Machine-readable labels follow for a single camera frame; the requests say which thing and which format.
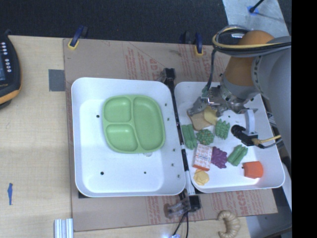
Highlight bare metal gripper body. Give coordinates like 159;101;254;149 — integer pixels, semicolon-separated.
201;84;259;115

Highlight yellow cheese wedge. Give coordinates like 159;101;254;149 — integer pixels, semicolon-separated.
204;105;219;126

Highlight tan bread slice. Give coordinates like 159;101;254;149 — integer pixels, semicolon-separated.
189;111;213;131

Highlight green pea pods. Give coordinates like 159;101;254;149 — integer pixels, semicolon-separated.
214;119;231;140

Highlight green bean bundle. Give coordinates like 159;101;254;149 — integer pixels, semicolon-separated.
181;124;198;150

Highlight green broccoli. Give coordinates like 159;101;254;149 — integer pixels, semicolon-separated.
196;129;215;146

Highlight thin black and white rod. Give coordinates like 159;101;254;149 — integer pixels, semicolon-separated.
167;77;194;196

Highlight purple grapes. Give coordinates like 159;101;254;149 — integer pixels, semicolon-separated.
211;146;228;169

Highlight green asparagus bundle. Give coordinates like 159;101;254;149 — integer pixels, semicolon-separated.
227;144;249;167

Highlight orange and white carton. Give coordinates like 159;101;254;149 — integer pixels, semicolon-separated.
192;143;213;172

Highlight green divided plate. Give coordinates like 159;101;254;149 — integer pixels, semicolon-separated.
102;95;166;154

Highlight white plastic tray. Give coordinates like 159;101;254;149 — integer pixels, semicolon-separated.
71;77;187;198
174;81;286;194

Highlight orange pepper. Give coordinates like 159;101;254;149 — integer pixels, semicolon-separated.
242;161;264;179

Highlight yellow toy pasta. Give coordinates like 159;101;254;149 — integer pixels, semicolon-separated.
193;169;210;186

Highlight brown cardboard board red print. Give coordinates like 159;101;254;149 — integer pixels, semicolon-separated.
62;38;278;232

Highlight tan croissant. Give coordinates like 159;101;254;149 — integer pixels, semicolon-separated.
217;210;241;238

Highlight black cylinder on white bracket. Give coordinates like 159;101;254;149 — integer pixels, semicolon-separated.
230;109;259;147

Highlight black block with thin wires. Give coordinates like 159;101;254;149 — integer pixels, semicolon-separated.
156;67;176;84
164;194;201;218

